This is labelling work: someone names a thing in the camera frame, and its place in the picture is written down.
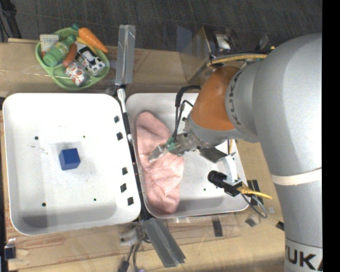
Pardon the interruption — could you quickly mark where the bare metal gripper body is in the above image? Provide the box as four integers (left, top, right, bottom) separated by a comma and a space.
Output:
168, 131, 201, 156

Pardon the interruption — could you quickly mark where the green divided plate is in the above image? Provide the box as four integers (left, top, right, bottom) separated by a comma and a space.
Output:
35, 27, 111, 92

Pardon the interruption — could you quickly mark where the orange carrot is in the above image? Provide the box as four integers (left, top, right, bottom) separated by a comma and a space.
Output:
71, 23, 109, 54

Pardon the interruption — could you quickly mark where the green bottle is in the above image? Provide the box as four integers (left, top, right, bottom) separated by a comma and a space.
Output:
42, 35, 77, 68

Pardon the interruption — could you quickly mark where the white packet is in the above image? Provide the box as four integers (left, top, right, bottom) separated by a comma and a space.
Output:
39, 33, 60, 58

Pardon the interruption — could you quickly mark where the black cylinder on white bracket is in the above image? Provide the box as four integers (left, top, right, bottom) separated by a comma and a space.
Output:
207, 151, 244, 197

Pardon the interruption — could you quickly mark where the brown sausage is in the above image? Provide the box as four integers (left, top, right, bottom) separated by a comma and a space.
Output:
62, 42, 78, 69

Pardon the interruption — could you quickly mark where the thin black and white rod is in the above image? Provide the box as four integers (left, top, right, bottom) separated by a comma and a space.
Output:
117, 87, 146, 221

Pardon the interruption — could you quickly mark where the white plastic tray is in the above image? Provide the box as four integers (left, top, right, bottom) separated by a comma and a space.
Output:
125, 92, 250, 220
2, 92, 142, 236

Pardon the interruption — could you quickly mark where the tomato print can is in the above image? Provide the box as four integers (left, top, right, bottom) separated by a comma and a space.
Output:
63, 61, 91, 87

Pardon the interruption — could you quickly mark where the pink towel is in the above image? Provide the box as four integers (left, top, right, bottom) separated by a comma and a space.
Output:
135, 111, 186, 214

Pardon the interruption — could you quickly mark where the yellow banana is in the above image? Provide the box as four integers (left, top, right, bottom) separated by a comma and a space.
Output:
75, 36, 98, 56

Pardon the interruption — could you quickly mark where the blue cube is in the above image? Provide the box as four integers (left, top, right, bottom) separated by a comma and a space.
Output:
58, 147, 82, 171

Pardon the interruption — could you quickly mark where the black and white cow carton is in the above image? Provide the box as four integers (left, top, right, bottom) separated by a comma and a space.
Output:
74, 44, 107, 77

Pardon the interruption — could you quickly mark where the brown cardboard board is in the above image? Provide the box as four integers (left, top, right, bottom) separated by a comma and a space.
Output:
0, 37, 286, 272

